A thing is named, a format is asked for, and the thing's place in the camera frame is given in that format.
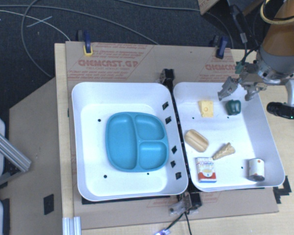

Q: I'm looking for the yellow cheese wedge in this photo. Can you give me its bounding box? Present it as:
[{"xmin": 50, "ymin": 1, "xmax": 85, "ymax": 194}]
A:
[{"xmin": 198, "ymin": 99, "xmax": 214, "ymax": 118}]

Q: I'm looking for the black cylinder on white bracket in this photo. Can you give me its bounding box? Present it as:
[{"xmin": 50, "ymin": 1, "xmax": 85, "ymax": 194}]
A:
[{"xmin": 266, "ymin": 79, "xmax": 294, "ymax": 120}]

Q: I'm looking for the white and orange can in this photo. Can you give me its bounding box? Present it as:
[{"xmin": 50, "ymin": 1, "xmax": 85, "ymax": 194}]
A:
[{"xmin": 246, "ymin": 158, "xmax": 266, "ymax": 182}]

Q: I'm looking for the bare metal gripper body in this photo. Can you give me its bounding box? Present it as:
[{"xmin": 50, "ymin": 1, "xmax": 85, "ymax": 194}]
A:
[{"xmin": 237, "ymin": 62, "xmax": 284, "ymax": 89}]

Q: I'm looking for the blue divided plate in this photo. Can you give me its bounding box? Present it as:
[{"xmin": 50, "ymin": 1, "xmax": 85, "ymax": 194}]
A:
[{"xmin": 105, "ymin": 112, "xmax": 169, "ymax": 173}]

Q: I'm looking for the white plastic tray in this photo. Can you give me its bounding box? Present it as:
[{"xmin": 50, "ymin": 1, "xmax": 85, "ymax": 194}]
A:
[
  {"xmin": 71, "ymin": 81, "xmax": 189, "ymax": 202},
  {"xmin": 172, "ymin": 81, "xmax": 286, "ymax": 192}
]

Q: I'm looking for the thin black rod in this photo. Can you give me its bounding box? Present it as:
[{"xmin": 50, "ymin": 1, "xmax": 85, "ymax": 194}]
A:
[{"xmin": 168, "ymin": 79, "xmax": 191, "ymax": 195}]

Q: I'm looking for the tan hot dog bun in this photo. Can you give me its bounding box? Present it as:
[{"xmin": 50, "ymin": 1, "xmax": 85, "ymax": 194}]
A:
[{"xmin": 184, "ymin": 129, "xmax": 209, "ymax": 153}]

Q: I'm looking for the beige waffle cone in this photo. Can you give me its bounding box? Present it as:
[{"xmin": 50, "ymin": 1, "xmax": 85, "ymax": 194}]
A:
[{"xmin": 212, "ymin": 142, "xmax": 236, "ymax": 161}]

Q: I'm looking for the green bell pepper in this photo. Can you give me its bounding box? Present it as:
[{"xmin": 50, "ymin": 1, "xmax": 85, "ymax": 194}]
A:
[{"xmin": 226, "ymin": 99, "xmax": 242, "ymax": 116}]

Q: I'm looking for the brown cardboard board red print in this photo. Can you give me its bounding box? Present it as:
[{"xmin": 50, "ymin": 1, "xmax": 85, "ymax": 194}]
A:
[{"xmin": 64, "ymin": 41, "xmax": 279, "ymax": 231}]

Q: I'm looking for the white and red carton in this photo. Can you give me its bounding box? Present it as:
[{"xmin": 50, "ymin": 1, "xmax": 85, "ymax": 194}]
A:
[{"xmin": 195, "ymin": 157, "xmax": 218, "ymax": 184}]

